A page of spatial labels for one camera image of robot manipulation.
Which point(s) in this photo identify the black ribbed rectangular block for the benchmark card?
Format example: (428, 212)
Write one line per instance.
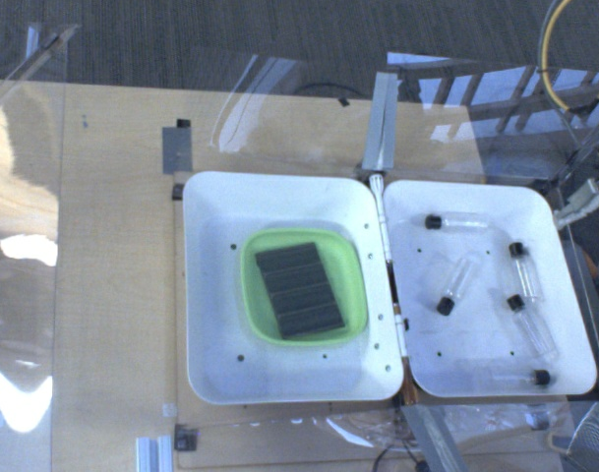
(299, 283)

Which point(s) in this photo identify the green plate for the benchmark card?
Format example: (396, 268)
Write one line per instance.
(354, 283)

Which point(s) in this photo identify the thin black and white rod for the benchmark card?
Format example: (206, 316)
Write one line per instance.
(383, 234)

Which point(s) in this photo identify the white plastic tray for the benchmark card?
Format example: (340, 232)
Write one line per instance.
(215, 283)
(476, 327)

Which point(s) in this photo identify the clear bottle with black cap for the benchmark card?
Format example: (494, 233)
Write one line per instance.
(532, 327)
(520, 377)
(525, 273)
(456, 222)
(457, 283)

